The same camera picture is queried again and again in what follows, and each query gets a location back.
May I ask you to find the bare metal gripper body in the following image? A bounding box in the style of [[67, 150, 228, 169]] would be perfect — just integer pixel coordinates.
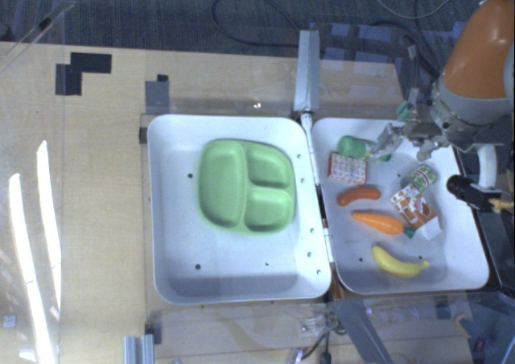
[[402, 105, 486, 153]]

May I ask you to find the green and white can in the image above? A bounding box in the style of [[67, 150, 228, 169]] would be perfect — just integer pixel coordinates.
[[403, 163, 439, 194]]

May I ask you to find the orange patterned carton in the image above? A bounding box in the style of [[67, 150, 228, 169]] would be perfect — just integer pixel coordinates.
[[327, 151, 369, 187]]

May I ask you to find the orange and white carton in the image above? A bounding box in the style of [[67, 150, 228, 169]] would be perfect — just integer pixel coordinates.
[[389, 182, 443, 241]]

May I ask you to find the orange sausage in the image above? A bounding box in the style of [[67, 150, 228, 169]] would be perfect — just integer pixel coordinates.
[[336, 185, 382, 208]]

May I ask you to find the orange carrot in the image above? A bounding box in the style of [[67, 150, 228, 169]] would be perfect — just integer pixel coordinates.
[[350, 210, 417, 240]]

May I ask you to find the white plastic tray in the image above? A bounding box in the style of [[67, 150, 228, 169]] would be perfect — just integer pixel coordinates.
[[311, 117, 491, 296], [146, 114, 333, 307]]

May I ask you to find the yellow banana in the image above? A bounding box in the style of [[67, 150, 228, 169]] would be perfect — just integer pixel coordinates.
[[371, 245, 431, 279]]

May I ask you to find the green divided plate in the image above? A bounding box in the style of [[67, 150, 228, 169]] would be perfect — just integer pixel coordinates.
[[196, 138, 298, 235]]

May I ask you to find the black cylinder on white bracket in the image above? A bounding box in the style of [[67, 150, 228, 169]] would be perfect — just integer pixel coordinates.
[[446, 143, 504, 211]]

